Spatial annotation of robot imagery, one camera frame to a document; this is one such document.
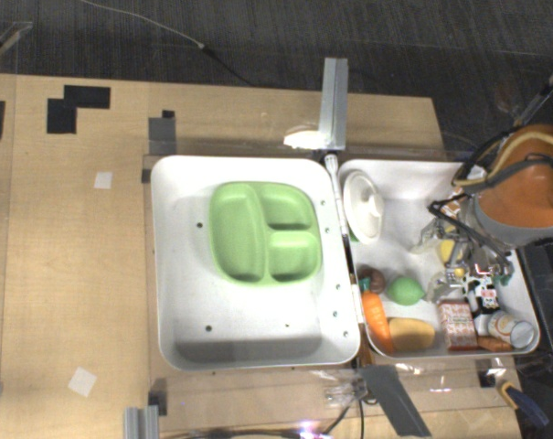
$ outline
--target yellow bread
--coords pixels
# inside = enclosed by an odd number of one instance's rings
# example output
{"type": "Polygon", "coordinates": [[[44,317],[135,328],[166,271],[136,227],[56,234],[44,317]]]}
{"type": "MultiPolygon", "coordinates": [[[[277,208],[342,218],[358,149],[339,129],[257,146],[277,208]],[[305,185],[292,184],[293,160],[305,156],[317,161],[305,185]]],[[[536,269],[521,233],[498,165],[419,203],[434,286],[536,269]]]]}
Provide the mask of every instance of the yellow bread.
{"type": "Polygon", "coordinates": [[[415,318],[392,318],[389,333],[398,351],[418,351],[429,348],[434,342],[432,325],[415,318]]]}

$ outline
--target brown box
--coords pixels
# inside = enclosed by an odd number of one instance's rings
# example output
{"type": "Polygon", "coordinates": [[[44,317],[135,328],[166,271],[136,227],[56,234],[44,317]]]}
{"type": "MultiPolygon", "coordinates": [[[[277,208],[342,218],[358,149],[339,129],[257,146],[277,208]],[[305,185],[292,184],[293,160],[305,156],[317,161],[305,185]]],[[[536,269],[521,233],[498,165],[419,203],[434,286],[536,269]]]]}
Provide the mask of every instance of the brown box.
{"type": "Polygon", "coordinates": [[[444,341],[449,350],[477,348],[473,316],[467,303],[441,303],[439,314],[444,341]]]}

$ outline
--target can lid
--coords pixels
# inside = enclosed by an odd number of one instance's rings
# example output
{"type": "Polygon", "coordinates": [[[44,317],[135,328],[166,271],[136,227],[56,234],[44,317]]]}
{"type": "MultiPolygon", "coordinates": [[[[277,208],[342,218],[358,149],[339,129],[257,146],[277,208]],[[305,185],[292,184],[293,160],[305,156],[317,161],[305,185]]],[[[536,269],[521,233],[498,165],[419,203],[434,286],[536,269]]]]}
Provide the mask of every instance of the can lid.
{"type": "Polygon", "coordinates": [[[535,334],[536,331],[529,323],[525,321],[518,322],[510,334],[510,343],[514,348],[525,348],[532,343],[535,334]]]}

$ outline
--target white wire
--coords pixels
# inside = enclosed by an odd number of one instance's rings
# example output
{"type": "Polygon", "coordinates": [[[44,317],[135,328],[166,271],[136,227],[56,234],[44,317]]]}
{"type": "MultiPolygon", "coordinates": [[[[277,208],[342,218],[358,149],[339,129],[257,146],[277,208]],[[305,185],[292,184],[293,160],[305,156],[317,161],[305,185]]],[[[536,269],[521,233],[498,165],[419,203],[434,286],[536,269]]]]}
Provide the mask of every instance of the white wire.
{"type": "Polygon", "coordinates": [[[91,2],[90,0],[77,0],[78,2],[82,2],[83,4],[86,4],[86,5],[91,5],[91,6],[95,6],[96,8],[101,8],[103,10],[108,10],[108,11],[112,11],[113,13],[119,13],[121,15],[127,15],[127,16],[133,16],[135,18],[138,18],[138,19],[142,19],[143,21],[145,21],[146,23],[150,23],[151,25],[154,25],[156,27],[160,27],[166,31],[169,31],[171,33],[174,33],[174,34],[177,34],[178,36],[180,37],[184,37],[185,39],[188,39],[190,40],[191,42],[193,42],[194,44],[197,44],[197,46],[199,48],[205,48],[205,44],[203,44],[202,42],[196,40],[195,38],[193,37],[190,37],[188,36],[187,34],[185,33],[182,33],[172,27],[168,27],[166,25],[163,25],[162,23],[159,23],[158,21],[154,21],[153,19],[150,19],[146,16],[142,16],[142,15],[138,15],[136,13],[132,13],[131,11],[126,11],[126,10],[121,10],[119,8],[112,8],[111,6],[106,6],[106,5],[101,5],[101,4],[96,4],[95,2],[91,2]]]}

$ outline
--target green plate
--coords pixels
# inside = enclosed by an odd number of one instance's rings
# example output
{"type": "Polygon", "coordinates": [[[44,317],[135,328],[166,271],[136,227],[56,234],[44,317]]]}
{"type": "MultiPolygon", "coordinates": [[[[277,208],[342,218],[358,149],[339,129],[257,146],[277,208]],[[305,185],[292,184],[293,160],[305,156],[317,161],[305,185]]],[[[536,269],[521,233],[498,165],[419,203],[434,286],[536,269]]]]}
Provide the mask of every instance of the green plate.
{"type": "Polygon", "coordinates": [[[248,284],[294,283],[321,268],[321,239],[311,200],[272,182],[231,182],[209,208],[209,238],[220,273],[248,284]]]}

